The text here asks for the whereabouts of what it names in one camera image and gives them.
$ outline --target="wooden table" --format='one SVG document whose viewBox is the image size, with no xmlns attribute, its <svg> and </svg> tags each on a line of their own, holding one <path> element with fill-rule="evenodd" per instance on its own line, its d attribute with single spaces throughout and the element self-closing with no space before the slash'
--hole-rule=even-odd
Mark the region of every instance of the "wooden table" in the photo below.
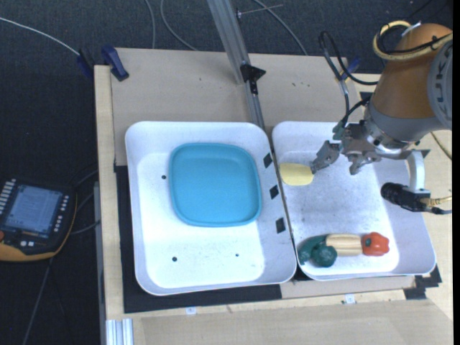
<svg viewBox="0 0 460 345">
<path fill-rule="evenodd" d="M 299 341 L 362 344 L 369 339 L 375 344 L 453 343 L 451 215 L 425 216 L 443 278 L 440 287 L 428 290 L 426 300 L 405 299 L 403 288 L 416 286 L 413 276 L 372 277 L 290 281 L 281 284 L 282 299 L 269 302 L 126 314 L 114 163 L 127 162 L 127 127 L 141 120 L 249 121 L 249 115 L 244 92 L 234 83 L 224 53 L 135 49 L 118 52 L 130 74 L 128 80 L 118 82 L 108 66 L 95 67 L 101 190 L 99 248 L 103 262 L 101 323 L 111 328 L 109 337 L 116 324 L 125 320 L 136 345 Z M 322 57 L 250 56 L 254 66 L 267 71 L 259 80 L 259 98 L 268 135 L 284 120 L 341 118 L 343 96 Z M 363 78 L 375 80 L 376 76 Z M 352 103 L 357 101 L 358 91 L 372 91 L 356 88 L 353 83 L 349 88 Z M 451 147 L 451 132 L 437 135 Z M 432 149 L 425 161 L 426 187 L 433 196 L 451 194 L 451 162 L 430 135 L 423 140 L 423 146 Z"/>
</svg>

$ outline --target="white tray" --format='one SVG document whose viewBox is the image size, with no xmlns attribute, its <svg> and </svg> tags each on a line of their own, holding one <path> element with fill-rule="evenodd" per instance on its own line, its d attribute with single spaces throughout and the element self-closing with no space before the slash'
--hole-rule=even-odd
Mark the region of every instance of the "white tray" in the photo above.
<svg viewBox="0 0 460 345">
<path fill-rule="evenodd" d="M 334 123 L 287 121 L 272 133 L 277 163 L 304 165 L 316 158 L 325 140 L 332 140 Z M 404 161 L 382 160 L 365 165 L 358 175 L 349 174 L 343 155 L 319 170 L 310 185 L 282 184 L 295 245 L 308 237 L 332 234 L 366 234 L 372 231 L 390 239 L 390 251 L 382 257 L 338 257 L 332 267 L 310 262 L 301 270 L 315 280 L 386 275 L 423 275 L 436 257 L 421 213 L 392 205 L 380 196 L 387 182 L 408 185 Z"/>
<path fill-rule="evenodd" d="M 267 135 L 249 123 L 143 121 L 126 133 L 134 267 L 154 295 L 288 281 L 296 256 Z M 167 180 L 170 153 L 191 142 L 232 144 L 257 166 L 262 212 L 243 226 L 200 227 L 175 214 Z"/>
</svg>

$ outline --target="blue clamp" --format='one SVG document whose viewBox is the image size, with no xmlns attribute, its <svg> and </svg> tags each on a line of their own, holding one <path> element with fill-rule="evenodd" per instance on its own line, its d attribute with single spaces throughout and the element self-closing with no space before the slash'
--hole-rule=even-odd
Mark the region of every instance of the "blue clamp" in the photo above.
<svg viewBox="0 0 460 345">
<path fill-rule="evenodd" d="M 102 47 L 101 53 L 105 63 L 111 65 L 111 72 L 113 75 L 115 75 L 116 79 L 121 82 L 129 77 L 128 72 L 125 71 L 123 64 L 121 64 L 118 52 L 113 46 L 104 45 Z"/>
<path fill-rule="evenodd" d="M 348 68 L 347 68 L 348 72 L 350 74 L 353 74 L 354 72 L 356 72 L 358 70 L 360 62 L 361 62 L 361 58 L 359 56 L 356 56 L 348 65 Z M 342 72 L 340 75 L 340 79 L 342 81 L 345 81 L 347 78 L 348 78 L 348 75 L 345 72 Z"/>
<path fill-rule="evenodd" d="M 80 70 L 83 72 L 85 77 L 91 79 L 93 81 L 94 77 L 94 59 L 91 57 L 90 52 L 86 48 L 82 48 L 78 51 L 80 54 L 77 57 L 77 65 Z"/>
</svg>

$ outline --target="cable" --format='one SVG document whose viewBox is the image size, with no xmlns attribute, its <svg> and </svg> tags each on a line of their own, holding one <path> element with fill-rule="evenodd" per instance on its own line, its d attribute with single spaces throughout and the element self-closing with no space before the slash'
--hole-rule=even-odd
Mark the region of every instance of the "cable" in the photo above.
<svg viewBox="0 0 460 345">
<path fill-rule="evenodd" d="M 64 322 L 65 322 L 65 326 L 67 328 L 67 332 L 68 332 L 68 335 L 69 335 L 69 338 L 70 338 L 70 342 L 72 343 L 72 345 L 75 345 L 75 341 L 74 341 L 73 334 L 72 334 L 72 331 L 71 331 L 72 327 L 70 326 L 69 318 L 68 318 L 67 313 L 65 312 L 65 309 L 64 309 L 63 297 L 60 294 L 59 285 L 58 285 L 58 281 L 56 280 L 55 272 L 54 272 L 54 270 L 52 268 L 51 268 L 50 272 L 51 272 L 51 280 L 55 285 L 55 289 L 56 289 L 56 293 L 57 293 L 57 301 L 59 303 L 59 309 L 60 309 L 61 313 L 63 314 Z"/>
<path fill-rule="evenodd" d="M 348 88 L 346 87 L 345 81 L 341 79 L 340 73 L 337 70 L 337 68 L 334 65 L 334 63 L 332 62 L 331 56 L 329 55 L 329 51 L 328 51 L 326 43 L 324 41 L 324 36 L 326 34 L 327 34 L 326 31 L 322 31 L 322 33 L 320 33 L 320 35 L 319 35 L 318 41 L 319 41 L 320 48 L 323 51 L 324 58 L 326 59 L 326 62 L 328 63 L 329 67 L 332 69 L 332 72 L 333 72 L 334 76 L 336 77 L 336 80 L 339 81 L 339 85 L 340 85 L 341 90 L 342 90 L 342 92 L 344 94 L 344 98 L 345 98 L 345 116 L 343 117 L 341 122 L 339 122 L 339 124 L 338 124 L 338 125 L 340 125 L 341 128 L 344 128 L 346 126 L 346 123 L 348 122 L 349 113 L 350 113 L 350 99 L 349 99 L 349 96 L 348 96 Z"/>
<path fill-rule="evenodd" d="M 144 0 L 145 4 L 147 5 L 147 8 L 149 9 L 149 14 L 150 14 L 150 19 L 152 20 L 152 48 L 155 48 L 155 40 L 156 40 L 156 24 L 155 24 L 155 16 L 153 14 L 153 10 L 152 10 L 152 7 L 150 6 L 150 3 L 148 0 Z M 47 34 L 45 33 L 42 33 L 40 31 L 37 31 L 33 28 L 30 28 L 30 27 L 27 27 L 27 26 L 22 26 L 21 24 L 18 24 L 18 23 L 15 23 L 13 21 L 9 21 L 7 19 L 3 19 L 3 18 L 0 18 L 1 20 L 4 20 L 5 22 L 9 22 L 9 23 L 12 23 L 12 24 L 15 24 L 15 25 L 18 25 L 19 27 L 22 27 L 22 28 L 26 28 L 26 29 L 30 29 L 34 32 L 37 32 L 37 33 L 40 33 L 48 38 L 51 38 L 52 40 L 55 40 L 57 42 L 59 42 L 61 45 L 64 45 L 66 46 L 67 48 L 71 49 L 70 47 L 68 47 L 66 44 L 62 43 L 61 41 L 59 40 L 56 40 L 54 37 L 51 37 L 51 36 L 48 36 Z M 76 53 L 77 55 L 80 55 L 78 52 L 76 52 L 76 50 L 74 49 L 71 49 L 74 53 Z"/>
<path fill-rule="evenodd" d="M 73 187 L 74 188 L 77 188 L 79 187 L 80 185 L 82 185 L 84 182 L 87 181 L 87 179 L 93 177 L 94 175 L 97 175 L 99 173 L 98 170 L 93 170 L 91 172 L 89 172 L 88 174 L 86 174 L 85 176 L 83 176 L 79 181 L 77 181 L 76 183 L 73 184 Z"/>
<path fill-rule="evenodd" d="M 422 5 L 420 8 L 418 8 L 417 10 L 415 10 L 411 15 L 407 16 L 406 18 L 404 18 L 404 20 L 409 20 L 410 18 L 412 18 L 414 15 L 416 15 L 418 12 L 420 12 L 421 10 L 425 9 L 433 0 L 428 0 L 426 3 L 424 3 L 424 5 Z"/>
<path fill-rule="evenodd" d="M 439 207 L 432 207 L 427 210 L 427 212 L 434 213 L 435 215 L 450 215 L 452 210 L 443 210 Z"/>
<path fill-rule="evenodd" d="M 447 3 L 445 3 L 441 8 L 439 8 L 438 10 L 436 10 L 434 13 L 432 13 L 432 15 L 430 15 L 429 17 L 425 18 L 425 22 L 429 22 L 432 20 L 433 17 L 437 16 L 444 8 L 446 8 L 447 6 Z"/>
<path fill-rule="evenodd" d="M 86 197 L 85 199 L 83 199 L 81 202 L 80 202 L 80 205 L 77 207 L 77 210 L 75 211 L 75 214 L 77 214 L 78 212 L 81 211 L 81 209 L 92 199 L 92 197 L 94 197 L 94 193 L 90 194 L 88 197 Z M 89 225 L 89 226 L 86 226 L 86 227 L 83 227 L 82 229 L 80 230 L 75 230 L 75 231 L 72 231 L 70 233 L 70 235 L 77 235 L 77 234 L 81 234 L 81 233 L 84 233 L 85 231 L 88 231 L 90 229 L 92 229 L 93 227 L 99 225 L 101 223 L 100 220 L 96 221 L 95 223 Z"/>
<path fill-rule="evenodd" d="M 452 201 L 452 195 L 443 198 L 421 198 L 420 202 L 426 204 L 427 207 L 434 207 L 445 202 Z"/>
<path fill-rule="evenodd" d="M 82 184 L 84 181 L 86 181 L 87 176 L 89 176 L 90 174 L 92 175 L 92 174 L 94 173 L 94 171 L 97 171 L 97 165 L 98 165 L 98 162 L 97 162 L 97 161 L 94 161 L 94 162 L 92 162 L 91 164 L 88 164 L 88 165 L 86 165 L 85 167 L 82 167 L 79 171 L 75 172 L 75 174 L 72 175 L 72 177 L 71 177 L 71 178 L 69 179 L 69 181 L 68 181 L 68 184 L 74 185 L 75 187 L 79 186 L 79 185 Z M 90 168 L 90 167 L 96 167 L 96 169 L 90 171 L 90 172 L 87 173 L 87 174 L 85 174 L 79 181 L 74 182 L 74 180 L 77 178 L 77 176 L 78 176 L 81 172 L 87 170 L 87 169 Z"/>
<path fill-rule="evenodd" d="M 42 295 L 43 295 L 43 291 L 45 290 L 45 285 L 46 285 L 46 282 L 47 282 L 47 279 L 48 279 L 48 275 L 50 274 L 51 264 L 52 264 L 53 258 L 54 257 L 51 257 L 50 261 L 48 262 L 48 267 L 47 267 L 47 269 L 45 271 L 45 276 L 43 277 L 42 285 L 40 287 L 40 291 L 38 292 L 37 300 L 35 301 L 35 305 L 34 305 L 34 310 L 32 311 L 32 317 L 30 318 L 29 325 L 27 326 L 27 331 L 26 331 L 26 334 L 24 336 L 24 340 L 22 342 L 22 345 L 26 345 L 27 340 L 29 339 L 30 330 L 32 329 L 32 324 L 34 323 L 35 316 L 37 315 L 38 305 L 40 304 L 40 301 L 42 299 Z"/>
<path fill-rule="evenodd" d="M 326 50 L 327 52 L 327 49 L 326 49 L 326 41 L 324 40 L 324 37 L 327 37 L 329 39 L 329 41 L 331 42 L 331 45 L 332 45 L 332 48 L 336 54 L 336 57 L 337 57 L 337 60 L 339 61 L 339 64 L 340 64 L 340 67 L 341 69 L 345 72 L 345 74 L 350 78 L 352 79 L 354 82 L 356 83 L 359 83 L 359 84 L 362 84 L 364 86 L 375 86 L 378 84 L 378 82 L 366 82 L 365 80 L 360 80 L 356 77 L 354 77 L 348 70 L 348 68 L 345 66 L 344 64 L 344 61 L 342 60 L 342 56 L 340 55 L 340 52 L 339 52 L 339 49 L 337 48 L 337 45 L 336 43 L 334 42 L 334 39 L 332 38 L 332 36 L 329 34 L 329 32 L 327 31 L 322 31 L 322 33 L 320 33 L 320 37 L 319 37 L 319 44 L 320 44 L 320 47 L 321 49 L 323 50 L 323 52 L 325 52 L 324 50 Z M 332 61 L 328 61 L 328 64 L 329 66 L 334 66 L 334 64 L 332 64 Z M 334 74 L 336 75 L 336 78 L 337 80 L 341 80 L 341 75 L 340 73 L 337 71 L 337 69 L 333 69 L 333 72 Z"/>
<path fill-rule="evenodd" d="M 156 40 L 156 35 L 157 35 L 157 30 L 155 26 L 155 16 L 153 15 L 152 7 L 150 6 L 150 3 L 148 0 L 144 0 L 145 5 L 147 5 L 147 8 L 149 9 L 149 14 L 150 14 L 150 19 L 152 20 L 152 49 L 155 48 L 155 40 Z"/>
<path fill-rule="evenodd" d="M 305 50 L 304 46 L 302 45 L 302 43 L 300 42 L 300 40 L 297 38 L 297 36 L 294 34 L 294 32 L 289 28 L 289 26 L 286 25 L 286 23 L 284 23 L 284 21 L 278 16 L 276 15 L 276 13 L 274 13 L 271 8 L 269 8 L 268 6 L 266 6 L 265 4 L 263 4 L 261 1 L 259 0 L 252 0 L 254 3 L 258 4 L 259 6 L 261 6 L 262 8 L 266 9 L 268 13 L 270 13 L 286 30 L 287 32 L 290 34 L 290 36 L 295 40 L 295 42 L 297 43 L 297 45 L 299 46 L 299 48 L 302 50 L 303 54 L 304 55 L 308 55 L 307 54 L 307 51 Z M 160 15 L 162 17 L 162 21 L 163 23 L 165 24 L 167 30 L 179 41 L 181 42 L 183 45 L 185 45 L 186 47 L 188 47 L 189 49 L 191 50 L 194 50 L 194 51 L 198 51 L 198 49 L 192 45 L 190 45 L 188 42 L 186 42 L 182 37 L 180 37 L 176 32 L 174 32 L 174 30 L 171 28 L 171 26 L 169 25 L 169 23 L 167 22 L 166 20 L 166 17 L 165 17 L 165 9 L 164 9 L 164 4 L 165 4 L 165 0 L 161 0 L 160 2 Z"/>
<path fill-rule="evenodd" d="M 343 119 L 341 120 L 342 123 L 346 123 L 348 121 L 348 118 L 351 114 L 353 114 L 353 112 L 359 108 L 360 106 L 366 106 L 369 101 L 371 101 L 371 96 L 365 98 L 364 100 L 360 101 L 360 102 L 356 102 L 353 107 L 346 113 L 346 117 L 344 116 Z"/>
<path fill-rule="evenodd" d="M 439 138 L 431 132 L 431 135 L 433 136 L 435 142 L 438 144 L 439 148 L 441 148 L 441 151 L 444 152 L 444 154 L 452 161 L 452 153 L 447 149 L 447 147 L 439 140 Z"/>
<path fill-rule="evenodd" d="M 69 45 L 67 45 L 67 44 L 65 44 L 64 42 L 58 40 L 57 38 L 55 38 L 55 37 L 53 37 L 53 36 L 50 36 L 49 34 L 46 34 L 46 33 L 43 33 L 43 32 L 41 32 L 41 31 L 39 31 L 38 29 L 29 27 L 29 26 L 24 26 L 23 24 L 20 24 L 20 23 L 17 23 L 17 22 L 13 22 L 12 20 L 5 19 L 5 18 L 2 18 L 2 17 L 0 17 L 0 20 L 3 21 L 3 22 L 10 23 L 10 24 L 13 24 L 13 25 L 15 25 L 15 26 L 18 26 L 18 27 L 20 27 L 20 28 L 28 29 L 29 31 L 38 33 L 39 35 L 45 36 L 45 37 L 49 38 L 50 40 L 53 40 L 53 41 L 57 42 L 58 44 L 64 46 L 66 49 L 70 50 L 70 51 L 73 52 L 75 55 L 80 56 L 80 53 L 79 53 L 77 50 L 71 48 Z"/>
<path fill-rule="evenodd" d="M 391 30 L 394 30 L 398 27 L 410 28 L 412 27 L 412 25 L 403 20 L 393 21 L 383 25 L 380 28 L 379 32 L 374 36 L 374 39 L 372 40 L 372 48 L 374 49 L 376 55 L 380 58 L 394 61 L 418 58 L 422 55 L 437 50 L 438 48 L 446 44 L 448 41 L 452 41 L 454 39 L 454 33 L 452 32 L 440 38 L 434 37 L 432 41 L 413 47 L 409 50 L 386 51 L 386 49 L 382 46 L 382 36 L 383 34 L 388 33 Z"/>
</svg>

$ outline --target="black cable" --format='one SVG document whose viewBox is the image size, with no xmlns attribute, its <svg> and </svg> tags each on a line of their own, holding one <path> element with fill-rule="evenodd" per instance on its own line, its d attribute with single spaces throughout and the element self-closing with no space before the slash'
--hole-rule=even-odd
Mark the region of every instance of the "black cable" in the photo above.
<svg viewBox="0 0 460 345">
<path fill-rule="evenodd" d="M 47 282 L 47 279 L 48 279 L 48 275 L 50 274 L 53 259 L 54 259 L 54 257 L 51 257 L 50 261 L 48 262 L 48 267 L 47 267 L 47 269 L 45 271 L 45 276 L 43 277 L 42 285 L 40 286 L 40 291 L 38 292 L 37 300 L 35 301 L 35 305 L 34 305 L 34 310 L 32 311 L 32 317 L 30 318 L 29 325 L 27 327 L 27 331 L 26 331 L 26 334 L 24 336 L 24 340 L 22 342 L 22 345 L 26 345 L 27 340 L 29 339 L 30 330 L 32 329 L 32 324 L 34 323 L 35 316 L 37 315 L 38 305 L 40 304 L 40 301 L 41 301 L 42 295 L 43 295 L 43 291 L 45 290 L 45 285 L 46 285 L 46 282 Z"/>
<path fill-rule="evenodd" d="M 429 17 L 425 18 L 425 22 L 429 22 L 431 21 L 431 19 L 433 17 L 435 17 L 436 15 L 438 15 L 444 8 L 446 8 L 447 6 L 447 3 L 445 3 L 441 8 L 439 8 L 438 10 L 436 10 L 434 13 L 432 13 L 432 15 L 430 15 Z"/>
<path fill-rule="evenodd" d="M 89 172 L 88 174 L 84 175 L 81 179 L 79 179 L 79 180 L 73 185 L 73 187 L 74 187 L 74 188 L 79 187 L 79 186 L 82 185 L 84 182 L 86 182 L 87 179 L 93 177 L 94 175 L 97 175 L 98 173 L 99 173 L 98 170 L 93 170 L 93 171 Z"/>
<path fill-rule="evenodd" d="M 75 211 L 75 214 L 77 214 L 78 212 L 81 211 L 81 209 L 94 197 L 94 193 L 88 195 L 85 199 L 83 199 L 79 206 L 77 207 L 76 211 Z M 98 224 L 100 223 L 100 221 L 96 221 L 94 224 L 91 224 L 89 226 L 85 226 L 79 230 L 75 230 L 75 231 L 72 231 L 70 233 L 70 235 L 77 235 L 77 234 L 81 234 L 81 233 L 84 233 L 85 231 L 88 231 L 90 229 L 92 229 L 93 227 L 97 226 Z"/>
<path fill-rule="evenodd" d="M 452 210 L 443 210 L 439 207 L 432 207 L 431 209 L 428 209 L 428 212 L 434 213 L 435 215 L 450 215 Z"/>
<path fill-rule="evenodd" d="M 326 49 L 326 41 L 324 40 L 324 37 L 327 37 L 329 39 L 329 42 L 331 43 L 332 45 L 332 48 L 336 54 L 336 57 L 337 57 L 337 60 L 339 61 L 339 64 L 341 66 L 341 69 L 344 71 L 344 73 L 350 78 L 352 79 L 354 82 L 356 83 L 359 83 L 359 84 L 362 84 L 363 86 L 375 86 L 378 84 L 378 82 L 366 82 L 365 80 L 360 80 L 356 77 L 354 77 L 348 70 L 348 68 L 345 66 L 344 64 L 344 61 L 342 60 L 342 56 L 339 52 L 339 49 L 337 48 L 337 45 L 336 43 L 334 42 L 334 39 L 332 38 L 332 36 L 327 32 L 327 31 L 322 31 L 322 33 L 320 33 L 320 37 L 319 37 L 319 43 L 320 43 L 320 47 L 323 49 L 323 51 L 326 50 L 327 52 L 327 49 Z M 329 66 L 333 65 L 333 67 L 335 68 L 335 65 L 332 63 L 331 60 L 328 60 L 328 64 Z M 341 75 L 339 74 L 339 72 L 337 71 L 337 69 L 333 69 L 333 72 L 337 78 L 337 80 L 341 80 Z"/>
<path fill-rule="evenodd" d="M 98 220 L 96 221 L 95 223 L 91 224 L 91 225 L 88 225 L 87 227 L 83 227 L 82 229 L 80 230 L 76 230 L 76 231 L 72 231 L 70 233 L 70 235 L 78 235 L 78 234 L 82 234 L 88 230 L 91 230 L 92 228 L 95 228 L 96 226 L 98 226 L 99 224 L 101 223 L 101 220 Z"/>
<path fill-rule="evenodd" d="M 414 15 L 416 15 L 418 12 L 420 12 L 421 10 L 425 9 L 433 0 L 428 0 L 426 3 L 424 3 L 424 5 L 422 5 L 420 8 L 418 8 L 417 10 L 415 10 L 412 14 L 410 14 L 408 17 L 404 18 L 404 20 L 409 20 L 410 18 L 412 18 Z"/>
<path fill-rule="evenodd" d="M 318 38 L 320 48 L 322 49 L 323 56 L 326 59 L 326 62 L 329 64 L 329 67 L 332 69 L 332 72 L 333 72 L 334 76 L 336 77 L 336 80 L 338 80 L 339 83 L 341 85 L 343 85 L 342 88 L 344 90 L 346 90 L 346 86 L 345 86 L 344 82 L 341 79 L 340 73 L 337 70 L 337 68 L 334 65 L 334 63 L 332 62 L 331 56 L 329 55 L 329 52 L 328 52 L 328 49 L 327 49 L 327 46 L 326 46 L 326 42 L 324 40 L 324 36 L 327 35 L 327 34 L 328 33 L 326 31 L 322 31 L 322 33 L 320 33 L 319 38 Z M 348 113 L 350 112 L 350 99 L 348 97 L 348 91 L 344 91 L 344 98 L 345 98 L 345 116 L 342 119 L 342 127 L 343 128 L 346 126 L 346 123 L 347 123 L 348 118 L 349 118 Z"/>
<path fill-rule="evenodd" d="M 360 102 L 356 102 L 353 107 L 346 113 L 346 115 L 343 117 L 343 119 L 341 120 L 342 123 L 347 123 L 348 121 L 348 118 L 349 116 L 357 109 L 359 108 L 360 106 L 366 106 L 369 101 L 371 100 L 371 96 L 365 98 L 364 100 L 360 101 Z"/>
<path fill-rule="evenodd" d="M 377 47 L 379 48 L 380 51 L 384 52 L 385 54 L 391 55 L 391 54 L 407 54 L 407 53 L 412 53 L 412 52 L 417 52 L 426 49 L 427 47 L 433 46 L 437 42 L 441 41 L 444 37 L 447 37 L 448 34 L 442 36 L 442 37 L 436 37 L 433 36 L 433 39 L 431 41 L 425 42 L 422 45 L 418 45 L 415 47 L 412 47 L 410 49 L 406 50 L 386 50 L 385 45 L 383 43 L 383 37 L 386 36 L 388 33 L 391 33 L 397 29 L 407 29 L 406 26 L 399 25 L 399 26 L 394 26 L 385 31 L 385 33 L 382 35 L 380 32 L 382 31 L 382 28 L 385 26 L 384 24 L 380 29 L 379 32 L 377 33 Z"/>
<path fill-rule="evenodd" d="M 56 289 L 56 293 L 57 293 L 57 300 L 59 302 L 59 309 L 60 309 L 61 313 L 63 314 L 65 326 L 67 328 L 67 332 L 68 332 L 70 341 L 71 341 L 72 345 L 75 345 L 75 341 L 73 339 L 72 331 L 70 330 L 71 329 L 70 322 L 69 322 L 67 313 L 65 312 L 65 309 L 64 309 L 62 295 L 60 294 L 58 281 L 56 280 L 56 275 L 55 275 L 55 272 L 54 272 L 53 269 L 51 269 L 51 279 L 52 279 L 52 281 L 53 281 L 53 283 L 55 285 L 55 289 Z"/>
<path fill-rule="evenodd" d="M 95 173 L 97 173 L 97 165 L 98 165 L 98 162 L 95 161 L 95 162 L 92 162 L 91 164 L 86 165 L 85 167 L 82 167 L 79 171 L 77 171 L 77 172 L 75 172 L 73 174 L 73 176 L 69 179 L 68 184 L 70 184 L 74 188 L 77 188 L 78 186 L 83 184 L 87 179 L 89 179 L 91 176 L 93 176 Z M 90 167 L 91 168 L 96 167 L 96 169 L 89 171 L 83 177 L 78 179 L 78 181 L 76 181 L 76 182 L 74 181 L 83 171 L 86 171 Z"/>
</svg>

